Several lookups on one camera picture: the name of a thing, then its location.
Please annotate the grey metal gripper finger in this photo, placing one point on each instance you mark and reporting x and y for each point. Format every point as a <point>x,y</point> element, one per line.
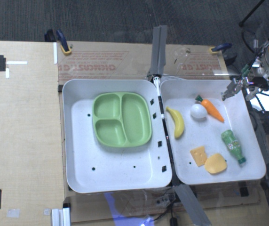
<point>240,82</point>
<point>228,92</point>

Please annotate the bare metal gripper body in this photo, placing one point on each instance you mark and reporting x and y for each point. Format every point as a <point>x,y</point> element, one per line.
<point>262,80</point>

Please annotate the orange carrot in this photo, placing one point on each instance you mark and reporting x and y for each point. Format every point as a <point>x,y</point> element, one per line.
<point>212,109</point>

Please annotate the white egg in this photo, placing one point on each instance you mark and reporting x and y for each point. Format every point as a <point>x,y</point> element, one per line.
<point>198,111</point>

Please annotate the white plastic tray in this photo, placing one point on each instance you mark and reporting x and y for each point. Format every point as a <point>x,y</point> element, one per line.
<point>115,166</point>
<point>205,138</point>

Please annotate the green plastic bottle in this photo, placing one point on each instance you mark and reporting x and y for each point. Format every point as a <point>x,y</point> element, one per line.
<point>232,145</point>

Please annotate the yellow banana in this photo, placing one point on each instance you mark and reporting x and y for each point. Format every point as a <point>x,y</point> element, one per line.
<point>178,122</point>

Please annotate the thin black and white rod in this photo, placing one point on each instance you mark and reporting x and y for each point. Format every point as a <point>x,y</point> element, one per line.
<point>163,116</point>

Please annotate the yellow cheese wedge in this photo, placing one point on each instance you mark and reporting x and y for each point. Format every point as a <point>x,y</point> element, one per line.
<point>198,156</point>

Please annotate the yellow rounded piece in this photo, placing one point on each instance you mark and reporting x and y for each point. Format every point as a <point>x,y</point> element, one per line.
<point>215,163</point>

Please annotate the green divided plate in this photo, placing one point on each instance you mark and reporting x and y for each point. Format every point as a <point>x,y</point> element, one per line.
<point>134,116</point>

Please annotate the brown cardboard board red print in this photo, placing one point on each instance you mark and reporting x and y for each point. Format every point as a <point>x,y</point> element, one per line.
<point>115,62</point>

